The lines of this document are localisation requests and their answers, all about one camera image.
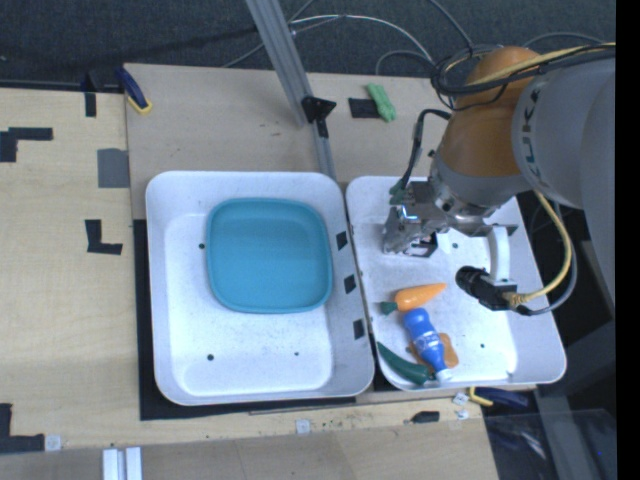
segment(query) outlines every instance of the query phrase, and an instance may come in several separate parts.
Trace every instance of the table surface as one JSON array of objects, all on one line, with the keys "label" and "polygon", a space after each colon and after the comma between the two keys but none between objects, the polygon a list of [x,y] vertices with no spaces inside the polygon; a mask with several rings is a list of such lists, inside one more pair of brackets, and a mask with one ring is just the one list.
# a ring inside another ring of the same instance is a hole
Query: table surface
[{"label": "table surface", "polygon": [[[53,141],[19,141],[17,161],[0,163],[0,402],[13,404],[12,435],[59,435],[63,449],[151,446],[291,436],[296,420],[306,419],[312,434],[342,436],[336,439],[344,452],[364,439],[352,443],[345,431],[375,440],[372,431],[384,439],[385,429],[397,428],[397,435],[415,440],[437,428],[434,435],[453,436],[449,458],[466,454],[468,460],[457,464],[460,478],[471,471],[475,478],[495,478],[480,407],[468,403],[470,419],[458,421],[454,392],[432,398],[367,391],[346,406],[140,421],[132,221],[145,217],[148,180],[172,169],[317,168],[311,133],[295,126],[274,73],[128,69],[154,105],[148,116],[133,113],[119,94],[97,94],[97,116],[86,117],[82,93],[0,90],[0,131],[54,130]],[[375,81],[397,103],[398,119],[354,120],[347,98],[366,98],[371,77],[309,77],[316,96],[338,103],[329,133],[343,186],[362,175],[402,173],[415,116],[441,107],[428,81],[380,77]],[[213,100],[185,109],[183,91],[198,87]],[[428,124],[426,150],[436,146],[443,127]],[[99,187],[97,151],[108,148],[129,152],[130,189]],[[424,163],[420,169],[426,172]],[[87,219],[102,221],[103,242],[123,244],[120,255],[87,252]],[[420,411],[439,411],[441,423],[407,426]],[[404,462],[409,472],[421,467]],[[353,471],[359,478],[360,470]]]}]

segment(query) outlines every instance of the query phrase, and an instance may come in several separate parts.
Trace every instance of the black clamp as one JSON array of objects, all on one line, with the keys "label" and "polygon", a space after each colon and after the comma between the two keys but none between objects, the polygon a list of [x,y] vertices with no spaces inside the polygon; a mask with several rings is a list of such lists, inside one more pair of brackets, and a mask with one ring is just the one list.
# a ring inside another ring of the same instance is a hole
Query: black clamp
[{"label": "black clamp", "polygon": [[335,101],[323,100],[315,96],[305,96],[303,98],[302,108],[307,116],[307,121],[310,123],[316,122],[320,137],[324,137],[325,139],[329,138],[329,130],[327,129],[325,119],[336,105],[337,103]]}]

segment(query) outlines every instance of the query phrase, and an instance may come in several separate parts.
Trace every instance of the blue bottle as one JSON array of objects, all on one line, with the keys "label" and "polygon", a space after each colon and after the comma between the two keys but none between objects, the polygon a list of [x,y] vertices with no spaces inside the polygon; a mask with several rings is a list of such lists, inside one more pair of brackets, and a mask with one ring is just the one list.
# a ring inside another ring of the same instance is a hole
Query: blue bottle
[{"label": "blue bottle", "polygon": [[446,382],[453,376],[444,362],[444,345],[424,308],[416,308],[404,315],[404,326],[420,357],[433,366],[436,379]]}]

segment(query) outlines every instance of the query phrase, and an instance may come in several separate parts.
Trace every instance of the white bottle cap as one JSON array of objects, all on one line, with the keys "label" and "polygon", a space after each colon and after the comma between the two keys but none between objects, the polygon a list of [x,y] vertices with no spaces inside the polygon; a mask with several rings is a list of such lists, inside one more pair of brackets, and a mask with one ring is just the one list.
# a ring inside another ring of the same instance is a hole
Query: white bottle cap
[{"label": "white bottle cap", "polygon": [[452,377],[453,377],[453,374],[451,373],[451,370],[449,370],[449,368],[445,368],[444,370],[440,370],[439,372],[436,372],[436,379],[438,379],[438,382],[440,384],[451,380]]}]

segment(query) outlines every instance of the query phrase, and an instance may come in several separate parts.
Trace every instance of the white tray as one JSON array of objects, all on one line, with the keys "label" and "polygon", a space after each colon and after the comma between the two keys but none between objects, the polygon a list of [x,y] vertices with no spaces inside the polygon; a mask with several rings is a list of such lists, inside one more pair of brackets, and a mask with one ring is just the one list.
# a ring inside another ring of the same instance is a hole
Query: white tray
[{"label": "white tray", "polygon": [[[292,199],[320,213],[333,260],[333,291],[323,306],[264,315],[216,300],[200,248],[206,219],[217,204],[241,197]],[[146,212],[154,371],[165,397],[211,405],[346,397],[369,386],[374,366],[364,302],[333,180],[317,173],[165,172],[147,187]]]},{"label": "white tray", "polygon": [[[392,371],[380,358],[381,369],[391,384],[405,391],[463,388],[479,385],[525,385],[551,383],[566,368],[566,358],[551,313],[526,317],[513,311],[491,311],[464,293],[455,274],[465,265],[489,270],[486,239],[468,238],[454,230],[438,235],[438,249],[429,258],[382,253],[382,230],[389,212],[389,189],[393,177],[362,177],[347,188],[347,208],[356,258],[361,274],[371,328],[377,341],[399,356],[415,362],[408,350],[409,336],[398,311],[386,316],[383,301],[396,291],[421,284],[445,282],[447,288],[425,305],[438,332],[451,338],[460,363],[452,369],[451,382],[429,381],[416,386]],[[515,199],[505,204],[489,222],[517,224],[509,238],[511,278],[518,290],[529,292],[542,284]],[[539,309],[546,297],[528,304]]]}]

